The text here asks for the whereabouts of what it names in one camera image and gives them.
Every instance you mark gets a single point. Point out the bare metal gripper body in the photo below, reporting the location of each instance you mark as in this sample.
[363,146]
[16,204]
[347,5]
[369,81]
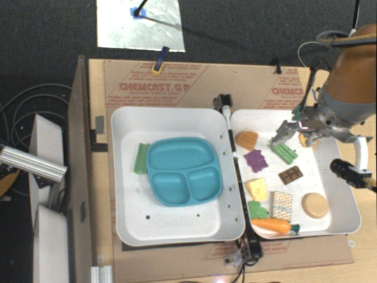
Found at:
[327,125]

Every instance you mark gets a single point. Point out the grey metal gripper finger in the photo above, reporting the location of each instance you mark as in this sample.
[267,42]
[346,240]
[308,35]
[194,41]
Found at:
[284,133]
[312,139]

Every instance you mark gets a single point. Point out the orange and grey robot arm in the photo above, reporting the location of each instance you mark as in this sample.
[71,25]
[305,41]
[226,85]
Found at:
[353,69]

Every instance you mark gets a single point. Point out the tan toy biscuit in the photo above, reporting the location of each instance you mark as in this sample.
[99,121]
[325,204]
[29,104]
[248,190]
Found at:
[302,139]

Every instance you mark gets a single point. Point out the green toy beans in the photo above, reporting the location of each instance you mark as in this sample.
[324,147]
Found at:
[285,153]

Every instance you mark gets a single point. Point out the white plastic tray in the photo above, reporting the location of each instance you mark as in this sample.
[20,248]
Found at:
[312,175]
[176,220]

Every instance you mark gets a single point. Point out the orange toy waffle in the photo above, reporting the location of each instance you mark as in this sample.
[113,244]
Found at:
[246,140]

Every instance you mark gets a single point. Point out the purple toy grapes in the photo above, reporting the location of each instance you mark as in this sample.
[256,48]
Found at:
[255,161]

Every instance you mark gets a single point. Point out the brown toy chocolate bar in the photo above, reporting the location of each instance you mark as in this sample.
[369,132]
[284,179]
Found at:
[290,175]

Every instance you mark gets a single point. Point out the thin black and white rod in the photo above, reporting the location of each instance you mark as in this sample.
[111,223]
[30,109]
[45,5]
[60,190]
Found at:
[235,155]

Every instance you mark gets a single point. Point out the yellow toy cheese wedge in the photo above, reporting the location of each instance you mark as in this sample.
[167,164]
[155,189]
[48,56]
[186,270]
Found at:
[257,190]

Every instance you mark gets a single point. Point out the tan round toy bread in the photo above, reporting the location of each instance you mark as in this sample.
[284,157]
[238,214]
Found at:
[315,205]

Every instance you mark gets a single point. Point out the white patterned carton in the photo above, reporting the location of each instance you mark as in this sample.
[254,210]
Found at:
[281,205]

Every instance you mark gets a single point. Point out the green toy broccoli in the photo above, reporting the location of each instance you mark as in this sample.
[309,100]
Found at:
[257,210]

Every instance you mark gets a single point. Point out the orange toy carrot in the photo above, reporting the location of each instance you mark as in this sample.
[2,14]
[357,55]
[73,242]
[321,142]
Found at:
[272,225]

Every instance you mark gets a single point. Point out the blue divided plate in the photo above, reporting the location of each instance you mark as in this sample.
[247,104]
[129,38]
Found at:
[182,169]

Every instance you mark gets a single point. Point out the brown cardboard board, red print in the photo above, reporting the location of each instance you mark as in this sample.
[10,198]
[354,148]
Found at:
[165,93]

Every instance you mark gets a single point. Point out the light green toy vegetable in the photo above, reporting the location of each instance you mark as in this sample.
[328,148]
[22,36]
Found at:
[140,159]

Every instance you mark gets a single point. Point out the black cylinder on white bracket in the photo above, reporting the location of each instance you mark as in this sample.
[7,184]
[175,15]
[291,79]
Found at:
[357,174]

